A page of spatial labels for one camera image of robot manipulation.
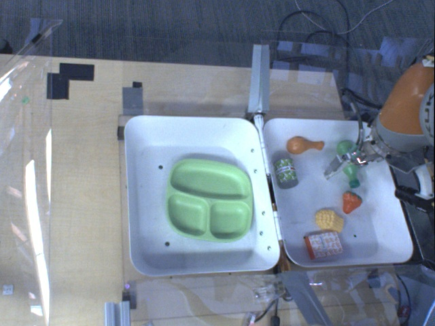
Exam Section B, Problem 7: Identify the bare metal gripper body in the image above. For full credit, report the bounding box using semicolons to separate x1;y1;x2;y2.
351;141;389;168

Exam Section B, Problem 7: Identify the green toy bottle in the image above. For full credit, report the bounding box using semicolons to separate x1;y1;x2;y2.
336;139;362;189

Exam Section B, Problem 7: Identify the orange toy strawberry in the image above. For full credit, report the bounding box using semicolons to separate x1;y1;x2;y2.
341;190;363;215

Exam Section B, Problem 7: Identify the orange toy drumstick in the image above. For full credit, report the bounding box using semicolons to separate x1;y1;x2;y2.
285;136;325;156

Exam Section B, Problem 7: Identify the green and grey can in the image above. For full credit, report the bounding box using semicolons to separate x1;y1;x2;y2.
273;152;300;190

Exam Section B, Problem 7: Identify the yellow toy corn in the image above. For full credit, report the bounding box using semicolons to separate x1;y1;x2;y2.
314;209;345;234

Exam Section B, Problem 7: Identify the white plastic tray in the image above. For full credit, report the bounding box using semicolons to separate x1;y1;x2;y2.
123;115;281;278
263;117;415;269

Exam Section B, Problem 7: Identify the orange and white carton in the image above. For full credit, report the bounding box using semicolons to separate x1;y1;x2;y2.
303;230;344;261

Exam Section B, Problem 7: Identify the green divided plate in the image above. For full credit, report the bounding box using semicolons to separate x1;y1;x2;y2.
165;158;254;244

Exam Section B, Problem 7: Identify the black cylinder on white bracket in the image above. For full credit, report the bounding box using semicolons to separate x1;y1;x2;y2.
394;163;435;214

